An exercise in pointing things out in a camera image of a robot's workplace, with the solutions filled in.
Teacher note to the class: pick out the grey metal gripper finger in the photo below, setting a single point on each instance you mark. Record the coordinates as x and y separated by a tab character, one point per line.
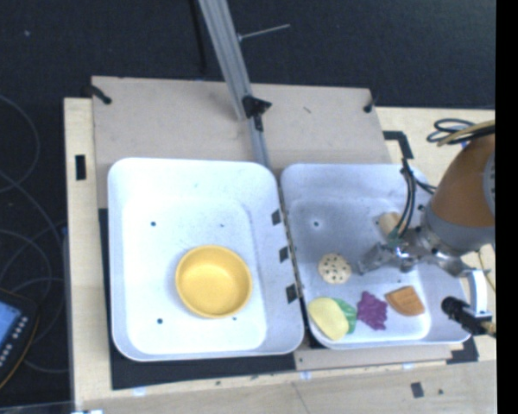
369	265
382	250

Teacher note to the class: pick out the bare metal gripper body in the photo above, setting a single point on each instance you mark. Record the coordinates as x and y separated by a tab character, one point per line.
418	248

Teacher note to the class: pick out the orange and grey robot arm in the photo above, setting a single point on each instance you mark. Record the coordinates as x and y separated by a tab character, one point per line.
462	188

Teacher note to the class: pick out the beige toy bread roll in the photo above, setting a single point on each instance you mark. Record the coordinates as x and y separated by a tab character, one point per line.
388	222

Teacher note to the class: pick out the beige chocolate chip biscuit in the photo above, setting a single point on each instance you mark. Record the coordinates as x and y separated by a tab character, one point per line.
334	269

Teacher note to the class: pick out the purple toy grapes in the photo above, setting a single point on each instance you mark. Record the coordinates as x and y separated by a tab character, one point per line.
372	311

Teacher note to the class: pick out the orange toy bread slice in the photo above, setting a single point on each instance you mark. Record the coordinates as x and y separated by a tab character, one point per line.
406	301

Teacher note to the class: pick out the white plastic tray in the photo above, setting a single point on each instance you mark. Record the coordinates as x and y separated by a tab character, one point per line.
155	265
341	214

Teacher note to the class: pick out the yellow bowl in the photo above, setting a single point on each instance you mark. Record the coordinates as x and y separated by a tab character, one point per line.
213	283

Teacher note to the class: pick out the brown cardboard board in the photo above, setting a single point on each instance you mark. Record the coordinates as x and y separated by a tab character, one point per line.
177	119

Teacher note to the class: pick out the black cylinder on white bracket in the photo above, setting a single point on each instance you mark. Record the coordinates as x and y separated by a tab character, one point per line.
459	311

